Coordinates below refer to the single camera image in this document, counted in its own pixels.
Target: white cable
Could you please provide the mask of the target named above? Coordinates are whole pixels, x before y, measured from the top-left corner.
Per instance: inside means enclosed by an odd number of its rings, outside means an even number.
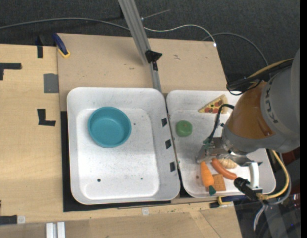
[[[214,46],[216,47],[216,41],[215,39],[213,38],[213,36],[203,27],[201,26],[198,26],[198,25],[192,25],[192,24],[189,24],[189,25],[182,25],[182,26],[178,26],[178,27],[175,27],[175,28],[172,28],[172,29],[166,29],[166,30],[154,30],[154,29],[149,29],[147,27],[144,27],[144,29],[148,30],[148,31],[152,31],[152,32],[157,32],[157,33],[165,33],[165,32],[170,32],[170,31],[174,31],[174,30],[177,30],[177,29],[180,29],[182,27],[188,27],[188,26],[193,26],[193,27],[198,27],[200,29],[202,29],[203,31],[205,31],[210,38],[212,38],[212,40],[214,41]]]

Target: toy hot dog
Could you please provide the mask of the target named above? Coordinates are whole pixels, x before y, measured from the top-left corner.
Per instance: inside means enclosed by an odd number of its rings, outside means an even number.
[[[237,175],[225,169],[217,158],[212,159],[212,166],[227,179],[235,180],[237,178]]]

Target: blue bowl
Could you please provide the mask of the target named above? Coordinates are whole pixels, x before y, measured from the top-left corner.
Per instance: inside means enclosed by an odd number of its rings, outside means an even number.
[[[89,117],[91,138],[101,147],[116,147],[126,142],[132,131],[126,114],[114,107],[96,109]]]

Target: pizza slice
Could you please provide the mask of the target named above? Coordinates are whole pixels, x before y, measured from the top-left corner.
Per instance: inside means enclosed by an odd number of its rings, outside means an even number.
[[[222,104],[227,104],[227,98],[225,94],[217,97],[216,99],[212,100],[211,102],[207,103],[205,106],[201,107],[198,111],[200,113],[212,113],[217,114],[218,109]],[[222,114],[227,112],[227,107],[222,108]]]

